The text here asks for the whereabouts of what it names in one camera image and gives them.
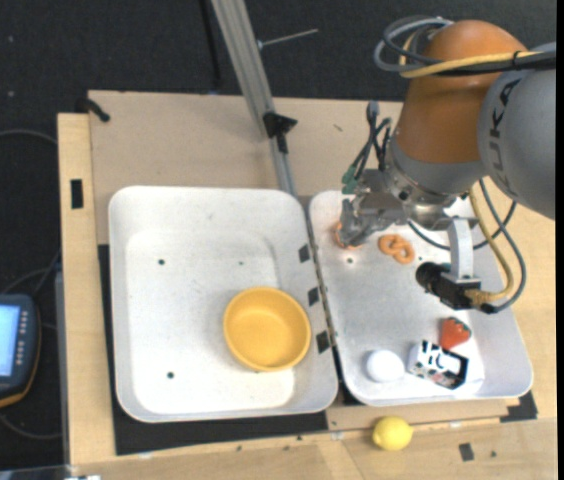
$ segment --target yellow bowl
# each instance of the yellow bowl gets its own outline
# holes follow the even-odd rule
[[[224,312],[224,338],[243,365],[273,372],[298,364],[309,350],[311,324],[289,294],[271,287],[238,293]]]

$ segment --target metal rod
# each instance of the metal rod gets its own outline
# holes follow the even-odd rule
[[[244,0],[211,0],[211,3],[251,117],[260,135],[268,137],[264,115],[275,112],[275,107]],[[275,140],[270,142],[280,189],[296,196],[287,155],[278,150]]]

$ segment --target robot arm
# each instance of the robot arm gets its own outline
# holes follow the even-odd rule
[[[422,55],[395,47],[404,32],[412,32],[405,48],[432,35]],[[385,63],[380,53],[387,45],[418,64]],[[478,220],[461,225],[447,209],[490,176],[513,201],[555,218],[555,52],[555,44],[529,52],[481,21],[415,18],[390,25],[376,63],[412,81],[397,126],[381,144],[373,136],[377,107],[369,105],[371,131],[361,156],[375,149],[378,168],[345,175],[344,192],[355,197],[343,201],[338,243],[359,246],[394,223],[446,230],[451,268],[423,264],[417,281],[456,309],[482,306],[470,233],[467,239]]]

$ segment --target black backdrop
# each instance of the black backdrop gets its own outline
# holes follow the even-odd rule
[[[265,47],[274,96],[403,98],[406,83],[380,72],[372,52],[383,28],[412,14],[490,21],[525,45],[556,40],[557,0],[245,0],[262,41],[319,32]],[[215,18],[221,83],[215,84],[198,0],[0,0],[0,131],[56,135],[58,112],[89,89],[160,92],[238,85]],[[52,143],[24,133],[0,138],[0,291],[47,267],[59,244],[57,159]],[[31,291],[40,277],[18,286]],[[29,397],[3,411],[36,434],[60,429],[53,283],[37,302],[46,324],[43,359]],[[59,464],[57,439],[29,439],[0,423],[0,469]]]

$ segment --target brown pretzel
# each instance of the brown pretzel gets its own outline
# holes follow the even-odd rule
[[[378,247],[384,254],[393,256],[395,261],[403,265],[411,263],[415,258],[413,246],[400,235],[381,236],[378,240]]]

